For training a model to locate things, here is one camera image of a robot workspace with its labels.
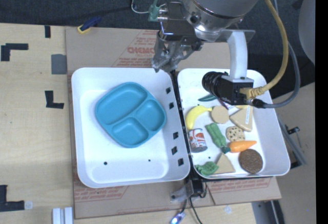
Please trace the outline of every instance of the cardboard box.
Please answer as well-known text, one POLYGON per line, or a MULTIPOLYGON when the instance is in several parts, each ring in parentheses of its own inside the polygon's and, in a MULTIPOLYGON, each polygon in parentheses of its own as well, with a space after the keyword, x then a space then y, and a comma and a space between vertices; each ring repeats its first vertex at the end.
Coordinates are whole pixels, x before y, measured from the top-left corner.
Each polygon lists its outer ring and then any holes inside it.
MULTIPOLYGON (((74 117, 71 76, 82 67, 151 67, 156 30, 92 28, 81 35, 75 27, 66 27, 68 92, 73 162, 75 218, 180 209, 172 203, 170 193, 185 184, 184 180, 92 189, 78 178, 75 157, 74 117)), ((229 68, 227 43, 208 43, 201 51, 180 62, 184 68, 229 68)), ((196 198, 195 207, 226 205, 281 198, 275 177, 234 179, 207 183, 205 198, 196 198)))

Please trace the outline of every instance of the green pea pod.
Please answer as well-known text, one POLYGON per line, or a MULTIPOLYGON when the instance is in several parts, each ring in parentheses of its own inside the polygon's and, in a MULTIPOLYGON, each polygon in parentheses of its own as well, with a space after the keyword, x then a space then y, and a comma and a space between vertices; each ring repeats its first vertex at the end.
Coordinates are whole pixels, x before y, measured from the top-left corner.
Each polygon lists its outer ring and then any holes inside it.
POLYGON ((208 101, 212 101, 212 100, 215 100, 217 97, 214 96, 214 95, 207 95, 207 96, 204 96, 202 98, 200 98, 198 101, 201 101, 201 102, 208 102, 208 101))
POLYGON ((213 143, 218 147, 222 148, 227 145, 227 140, 224 135, 222 135, 217 123, 211 123, 207 126, 205 126, 208 133, 212 137, 213 143))
POLYGON ((208 176, 212 175, 219 167, 213 161, 208 161, 204 165, 195 165, 195 168, 200 174, 208 176))

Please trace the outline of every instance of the red and white can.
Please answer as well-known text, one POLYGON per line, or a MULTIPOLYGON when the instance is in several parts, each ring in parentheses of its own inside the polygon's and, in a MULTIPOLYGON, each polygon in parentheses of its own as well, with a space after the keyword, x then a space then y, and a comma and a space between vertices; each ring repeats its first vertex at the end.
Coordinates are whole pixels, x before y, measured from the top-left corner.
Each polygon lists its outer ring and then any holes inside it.
POLYGON ((207 149, 202 128, 195 128, 189 131, 189 142, 191 152, 199 153, 207 149))

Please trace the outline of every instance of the toy carrot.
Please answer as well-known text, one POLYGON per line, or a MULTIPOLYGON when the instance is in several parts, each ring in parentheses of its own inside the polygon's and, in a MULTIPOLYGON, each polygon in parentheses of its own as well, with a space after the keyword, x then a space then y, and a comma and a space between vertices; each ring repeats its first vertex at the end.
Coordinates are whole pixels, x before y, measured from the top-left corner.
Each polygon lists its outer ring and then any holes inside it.
POLYGON ((243 141, 234 141, 231 142, 229 145, 230 152, 232 153, 237 153, 237 152, 242 152, 251 146, 255 145, 257 141, 255 140, 243 140, 243 141))

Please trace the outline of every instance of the toy banana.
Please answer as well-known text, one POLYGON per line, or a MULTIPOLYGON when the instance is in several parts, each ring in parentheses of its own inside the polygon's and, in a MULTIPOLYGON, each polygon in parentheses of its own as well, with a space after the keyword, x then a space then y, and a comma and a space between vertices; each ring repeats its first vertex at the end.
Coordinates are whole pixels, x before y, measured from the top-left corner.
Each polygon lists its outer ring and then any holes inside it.
POLYGON ((186 127, 188 130, 192 130, 195 124, 196 118, 206 111, 212 111, 212 108, 207 108, 204 106, 196 106, 192 108, 186 116, 186 127))

